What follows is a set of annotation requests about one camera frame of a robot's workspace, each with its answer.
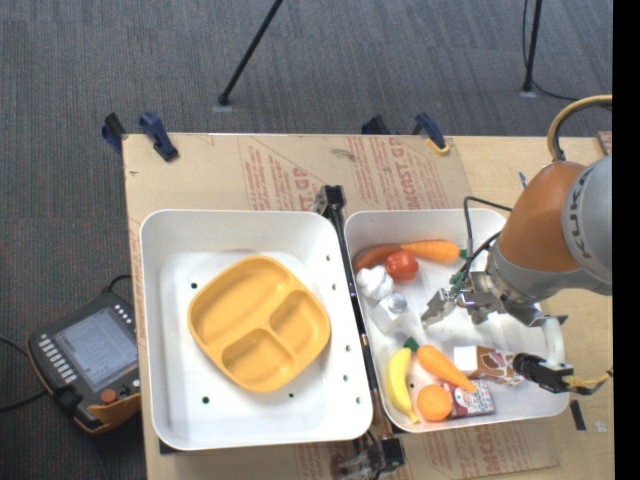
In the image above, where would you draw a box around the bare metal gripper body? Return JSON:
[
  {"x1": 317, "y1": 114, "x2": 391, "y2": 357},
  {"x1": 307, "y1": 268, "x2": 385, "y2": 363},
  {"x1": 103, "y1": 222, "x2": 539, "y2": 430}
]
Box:
[{"x1": 456, "y1": 270, "x2": 505, "y2": 311}]

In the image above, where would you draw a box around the clear plastic bottle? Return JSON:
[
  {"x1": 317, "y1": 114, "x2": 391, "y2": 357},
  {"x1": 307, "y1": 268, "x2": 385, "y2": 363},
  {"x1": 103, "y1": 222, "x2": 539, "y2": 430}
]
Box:
[{"x1": 371, "y1": 292, "x2": 411, "y2": 335}]

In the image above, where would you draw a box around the brown and white carton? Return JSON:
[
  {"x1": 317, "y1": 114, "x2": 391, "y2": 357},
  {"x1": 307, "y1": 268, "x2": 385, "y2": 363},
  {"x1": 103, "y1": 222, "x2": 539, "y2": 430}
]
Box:
[{"x1": 452, "y1": 344, "x2": 527, "y2": 387}]

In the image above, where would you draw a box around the red tomato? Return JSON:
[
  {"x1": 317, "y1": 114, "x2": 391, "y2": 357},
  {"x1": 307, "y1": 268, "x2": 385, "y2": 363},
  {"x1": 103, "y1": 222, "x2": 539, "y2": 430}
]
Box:
[{"x1": 384, "y1": 250, "x2": 420, "y2": 284}]

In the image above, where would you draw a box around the orange carrot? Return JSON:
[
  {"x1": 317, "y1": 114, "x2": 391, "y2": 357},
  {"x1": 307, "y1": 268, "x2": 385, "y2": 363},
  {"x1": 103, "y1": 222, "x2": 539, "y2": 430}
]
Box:
[
  {"x1": 399, "y1": 238, "x2": 469, "y2": 264},
  {"x1": 403, "y1": 336, "x2": 478, "y2": 395}
]

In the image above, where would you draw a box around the white crumpled lump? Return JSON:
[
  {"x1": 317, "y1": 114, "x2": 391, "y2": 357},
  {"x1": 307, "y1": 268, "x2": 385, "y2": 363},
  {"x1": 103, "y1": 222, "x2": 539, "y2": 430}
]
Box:
[{"x1": 355, "y1": 265, "x2": 395, "y2": 302}]

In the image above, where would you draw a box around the pale pink toy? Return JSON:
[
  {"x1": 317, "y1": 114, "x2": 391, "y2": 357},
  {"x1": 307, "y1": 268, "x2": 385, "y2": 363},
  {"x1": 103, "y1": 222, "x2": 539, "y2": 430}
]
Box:
[{"x1": 406, "y1": 354, "x2": 443, "y2": 400}]

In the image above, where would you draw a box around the yellow banana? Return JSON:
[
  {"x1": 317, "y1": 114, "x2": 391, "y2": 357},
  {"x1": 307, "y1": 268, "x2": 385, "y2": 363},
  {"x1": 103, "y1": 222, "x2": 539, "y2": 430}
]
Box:
[{"x1": 386, "y1": 347, "x2": 421, "y2": 425}]

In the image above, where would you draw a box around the brown sausage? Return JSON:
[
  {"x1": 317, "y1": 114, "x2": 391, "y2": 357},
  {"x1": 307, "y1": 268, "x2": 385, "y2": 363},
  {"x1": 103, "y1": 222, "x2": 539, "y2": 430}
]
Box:
[{"x1": 351, "y1": 243, "x2": 404, "y2": 275}]

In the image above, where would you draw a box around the red and white printed carton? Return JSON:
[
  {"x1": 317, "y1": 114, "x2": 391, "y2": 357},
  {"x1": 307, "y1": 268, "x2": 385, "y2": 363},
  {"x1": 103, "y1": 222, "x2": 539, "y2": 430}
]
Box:
[{"x1": 441, "y1": 378, "x2": 497, "y2": 420}]

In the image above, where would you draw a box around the white plastic tray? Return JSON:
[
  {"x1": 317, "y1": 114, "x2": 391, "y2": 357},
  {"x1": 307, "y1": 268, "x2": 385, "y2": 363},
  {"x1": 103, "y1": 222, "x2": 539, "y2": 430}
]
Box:
[
  {"x1": 343, "y1": 207, "x2": 572, "y2": 435},
  {"x1": 139, "y1": 208, "x2": 375, "y2": 452}
]

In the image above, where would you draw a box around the orange fruit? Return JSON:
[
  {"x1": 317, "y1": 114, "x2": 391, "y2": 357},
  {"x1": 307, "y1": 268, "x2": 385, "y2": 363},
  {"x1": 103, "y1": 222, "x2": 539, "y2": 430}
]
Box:
[{"x1": 415, "y1": 383, "x2": 454, "y2": 423}]

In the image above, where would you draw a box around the yellow divided plate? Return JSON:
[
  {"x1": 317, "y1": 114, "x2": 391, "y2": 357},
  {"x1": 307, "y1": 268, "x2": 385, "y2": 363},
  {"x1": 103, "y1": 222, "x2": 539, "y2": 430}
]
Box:
[{"x1": 186, "y1": 253, "x2": 333, "y2": 395}]

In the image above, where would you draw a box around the brown cardboard board red print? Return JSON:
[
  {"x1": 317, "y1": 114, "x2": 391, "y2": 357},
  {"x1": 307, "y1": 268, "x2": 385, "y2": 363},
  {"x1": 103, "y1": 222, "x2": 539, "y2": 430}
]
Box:
[{"x1": 121, "y1": 132, "x2": 561, "y2": 480}]

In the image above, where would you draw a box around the black stand leg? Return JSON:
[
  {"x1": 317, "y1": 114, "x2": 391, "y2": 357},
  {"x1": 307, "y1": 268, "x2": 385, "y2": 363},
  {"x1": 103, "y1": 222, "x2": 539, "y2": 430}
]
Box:
[
  {"x1": 217, "y1": 0, "x2": 296, "y2": 107},
  {"x1": 520, "y1": 0, "x2": 549, "y2": 94}
]

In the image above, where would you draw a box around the black cylinder on white bracket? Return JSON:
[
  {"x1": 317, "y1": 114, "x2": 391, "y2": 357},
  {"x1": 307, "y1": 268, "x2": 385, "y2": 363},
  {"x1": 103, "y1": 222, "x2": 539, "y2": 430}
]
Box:
[{"x1": 511, "y1": 314, "x2": 576, "y2": 395}]

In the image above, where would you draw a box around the black block with thin wires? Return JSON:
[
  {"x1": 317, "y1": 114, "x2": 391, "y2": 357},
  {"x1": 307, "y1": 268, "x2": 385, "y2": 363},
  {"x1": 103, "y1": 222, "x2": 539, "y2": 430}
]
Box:
[
  {"x1": 311, "y1": 184, "x2": 348, "y2": 219},
  {"x1": 331, "y1": 434, "x2": 407, "y2": 480}
]

